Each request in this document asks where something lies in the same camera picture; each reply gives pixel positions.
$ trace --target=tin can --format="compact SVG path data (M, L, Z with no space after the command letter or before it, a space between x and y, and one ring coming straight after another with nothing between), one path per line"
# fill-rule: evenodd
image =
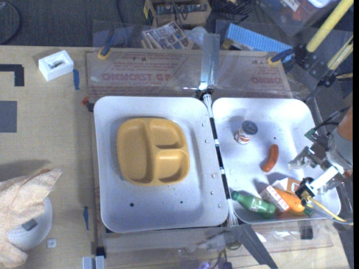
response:
M240 128L236 131L236 134L234 135L234 139L242 144L246 145L249 143L249 141L252 139L252 136L254 136L258 131L257 125L252 122L251 120L245 120Z

